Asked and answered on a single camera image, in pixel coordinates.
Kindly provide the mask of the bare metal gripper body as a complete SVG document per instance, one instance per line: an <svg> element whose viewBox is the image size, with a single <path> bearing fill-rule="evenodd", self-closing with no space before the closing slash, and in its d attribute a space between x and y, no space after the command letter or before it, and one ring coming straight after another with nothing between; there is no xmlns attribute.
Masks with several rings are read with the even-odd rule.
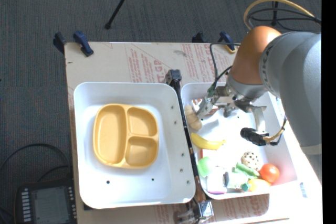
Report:
<svg viewBox="0 0 336 224"><path fill-rule="evenodd" d="M252 99L237 93L230 86L210 86L207 90L207 96L211 98L212 104L224 108L226 105L233 105L236 110L246 112L252 103Z"/></svg>

